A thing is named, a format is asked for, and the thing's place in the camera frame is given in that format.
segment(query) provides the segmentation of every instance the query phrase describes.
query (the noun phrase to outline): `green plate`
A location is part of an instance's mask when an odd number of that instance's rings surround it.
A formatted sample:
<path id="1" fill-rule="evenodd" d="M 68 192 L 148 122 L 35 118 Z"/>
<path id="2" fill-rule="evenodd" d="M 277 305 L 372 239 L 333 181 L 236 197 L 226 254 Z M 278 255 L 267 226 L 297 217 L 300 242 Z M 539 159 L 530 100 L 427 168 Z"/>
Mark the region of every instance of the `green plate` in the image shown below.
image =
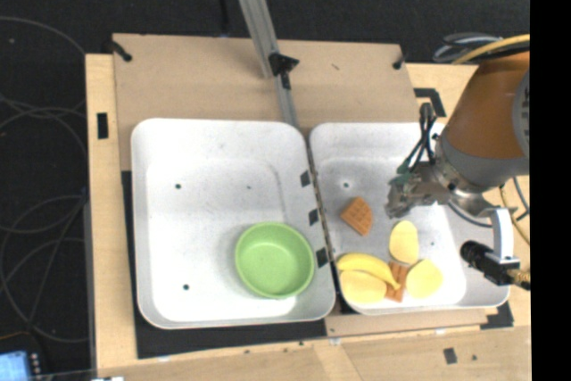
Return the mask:
<path id="1" fill-rule="evenodd" d="M 310 244 L 296 229 L 281 222 L 262 222 L 240 236 L 236 269 L 256 294 L 284 299 L 310 284 L 315 260 Z"/>

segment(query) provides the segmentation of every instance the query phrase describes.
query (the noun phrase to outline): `screen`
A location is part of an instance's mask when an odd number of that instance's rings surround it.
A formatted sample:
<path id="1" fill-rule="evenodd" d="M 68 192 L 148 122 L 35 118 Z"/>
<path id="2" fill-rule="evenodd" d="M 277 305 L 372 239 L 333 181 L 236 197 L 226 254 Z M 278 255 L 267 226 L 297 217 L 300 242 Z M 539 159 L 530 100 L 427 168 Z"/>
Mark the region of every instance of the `screen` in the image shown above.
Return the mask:
<path id="1" fill-rule="evenodd" d="M 30 376 L 28 354 L 25 351 L 0 354 L 2 381 L 28 381 Z"/>

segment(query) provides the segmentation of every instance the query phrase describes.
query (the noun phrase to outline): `potato slice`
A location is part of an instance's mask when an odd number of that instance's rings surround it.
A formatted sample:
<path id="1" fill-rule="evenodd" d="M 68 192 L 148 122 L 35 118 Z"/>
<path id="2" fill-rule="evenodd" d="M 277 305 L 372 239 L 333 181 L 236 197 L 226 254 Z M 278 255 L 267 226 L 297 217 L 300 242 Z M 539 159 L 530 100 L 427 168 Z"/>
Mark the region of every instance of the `potato slice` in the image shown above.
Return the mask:
<path id="1" fill-rule="evenodd" d="M 410 269 L 406 287 L 412 298 L 424 299 L 434 294 L 443 281 L 440 269 L 430 259 L 424 259 Z"/>
<path id="2" fill-rule="evenodd" d="M 413 264 L 418 261 L 418 230 L 407 220 L 393 227 L 389 237 L 389 252 L 400 262 Z"/>
<path id="3" fill-rule="evenodd" d="M 339 276 L 343 297 L 347 302 L 367 304 L 385 298 L 386 282 L 364 271 L 346 270 Z"/>

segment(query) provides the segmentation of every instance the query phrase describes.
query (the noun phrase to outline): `yellow banana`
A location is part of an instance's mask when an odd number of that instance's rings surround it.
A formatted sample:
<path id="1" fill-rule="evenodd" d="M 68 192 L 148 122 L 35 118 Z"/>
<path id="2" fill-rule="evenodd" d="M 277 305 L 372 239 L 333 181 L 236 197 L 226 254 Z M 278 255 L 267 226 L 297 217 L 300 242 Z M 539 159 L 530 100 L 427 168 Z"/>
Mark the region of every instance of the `yellow banana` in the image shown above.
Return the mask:
<path id="1" fill-rule="evenodd" d="M 341 256 L 337 261 L 337 268 L 340 271 L 359 270 L 365 271 L 369 275 L 373 275 L 386 283 L 390 284 L 395 290 L 401 288 L 401 285 L 394 280 L 393 273 L 389 265 L 371 254 L 366 253 L 347 253 Z"/>

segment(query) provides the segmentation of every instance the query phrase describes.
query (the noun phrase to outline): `black clip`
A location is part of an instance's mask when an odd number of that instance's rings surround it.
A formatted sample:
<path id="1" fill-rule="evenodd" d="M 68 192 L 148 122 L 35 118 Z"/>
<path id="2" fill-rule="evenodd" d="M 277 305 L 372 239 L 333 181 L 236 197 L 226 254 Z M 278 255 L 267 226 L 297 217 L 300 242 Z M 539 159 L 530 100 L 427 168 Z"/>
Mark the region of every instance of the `black clip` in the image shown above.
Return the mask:
<path id="1" fill-rule="evenodd" d="M 284 89 L 290 90 L 292 85 L 289 81 L 289 72 L 294 69 L 294 67 L 300 63 L 297 59 L 293 57 L 284 56 L 280 53 L 273 53 L 269 55 L 269 65 L 274 77 L 278 75 L 282 79 L 282 87 Z"/>

